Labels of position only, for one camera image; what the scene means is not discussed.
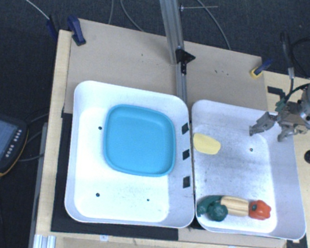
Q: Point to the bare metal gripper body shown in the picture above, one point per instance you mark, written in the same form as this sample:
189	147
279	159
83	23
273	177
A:
294	117

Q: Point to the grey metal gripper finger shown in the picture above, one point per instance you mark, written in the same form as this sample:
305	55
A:
264	122
285	133

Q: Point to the white plastic tray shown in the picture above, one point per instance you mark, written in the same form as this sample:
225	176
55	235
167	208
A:
237	175
119	197

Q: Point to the yellow flat rounded piece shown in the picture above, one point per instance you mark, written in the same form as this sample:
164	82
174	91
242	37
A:
206	144

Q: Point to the red pepper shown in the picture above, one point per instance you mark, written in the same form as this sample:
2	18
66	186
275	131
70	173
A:
260	210

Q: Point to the beige ridged bread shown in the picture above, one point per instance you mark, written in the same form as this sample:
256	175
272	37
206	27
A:
234	206

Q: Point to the dark green broccoli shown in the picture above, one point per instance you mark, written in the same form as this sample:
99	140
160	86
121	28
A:
216	211

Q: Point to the blue plate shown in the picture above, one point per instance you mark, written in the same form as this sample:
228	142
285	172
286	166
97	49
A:
140	141

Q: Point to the brown cardboard board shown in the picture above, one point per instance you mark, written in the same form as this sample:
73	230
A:
124	62

